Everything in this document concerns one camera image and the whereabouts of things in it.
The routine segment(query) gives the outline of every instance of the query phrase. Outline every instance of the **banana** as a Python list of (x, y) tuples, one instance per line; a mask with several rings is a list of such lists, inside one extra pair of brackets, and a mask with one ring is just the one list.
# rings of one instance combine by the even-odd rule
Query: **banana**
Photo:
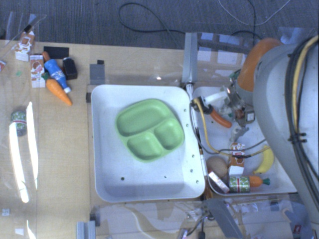
[(266, 173), (271, 166), (274, 163), (274, 154), (273, 151), (271, 150), (271, 148), (266, 149), (263, 152), (263, 161), (261, 162), (261, 164), (259, 165), (259, 167), (253, 172), (254, 174), (256, 173)]

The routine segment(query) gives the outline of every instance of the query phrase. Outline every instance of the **orange carrot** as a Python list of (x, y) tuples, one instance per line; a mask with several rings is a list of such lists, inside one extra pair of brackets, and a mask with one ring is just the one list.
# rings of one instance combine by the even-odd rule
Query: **orange carrot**
[(54, 79), (47, 79), (46, 80), (46, 87), (49, 91), (52, 92), (55, 96), (57, 96), (59, 99), (61, 99), (63, 102), (67, 103), (68, 105), (72, 105), (71, 100), (66, 95), (64, 90), (61, 88), (60, 84)]

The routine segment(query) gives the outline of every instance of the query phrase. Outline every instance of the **green plate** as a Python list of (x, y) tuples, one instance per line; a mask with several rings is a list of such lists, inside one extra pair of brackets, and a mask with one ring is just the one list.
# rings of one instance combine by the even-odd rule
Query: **green plate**
[(184, 142), (184, 131), (170, 108), (158, 99), (135, 103), (116, 117), (116, 130), (137, 160), (151, 162)]

